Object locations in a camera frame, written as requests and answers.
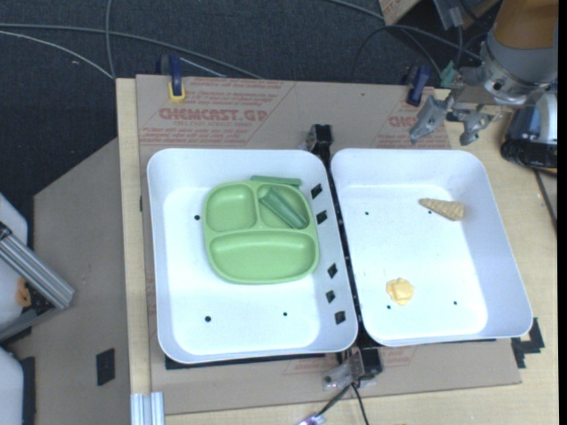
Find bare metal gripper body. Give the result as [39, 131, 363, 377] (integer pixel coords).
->
[444, 66, 551, 122]

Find tan waffle cone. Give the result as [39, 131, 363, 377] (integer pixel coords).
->
[418, 197, 466, 222]

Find white plastic tray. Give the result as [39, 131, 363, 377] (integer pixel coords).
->
[145, 147, 360, 365]
[330, 147, 534, 348]

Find thin black rod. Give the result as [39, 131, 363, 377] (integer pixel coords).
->
[322, 143, 365, 354]

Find yellow ice cream scoop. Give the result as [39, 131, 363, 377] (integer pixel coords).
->
[384, 277, 416, 307]

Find brown cardboard board red print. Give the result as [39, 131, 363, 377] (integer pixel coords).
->
[135, 73, 524, 416]

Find green divided plate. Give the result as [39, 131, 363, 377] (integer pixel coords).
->
[203, 180, 321, 286]

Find black cylinder on white bracket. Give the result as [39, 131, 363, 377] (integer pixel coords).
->
[500, 92, 558, 170]

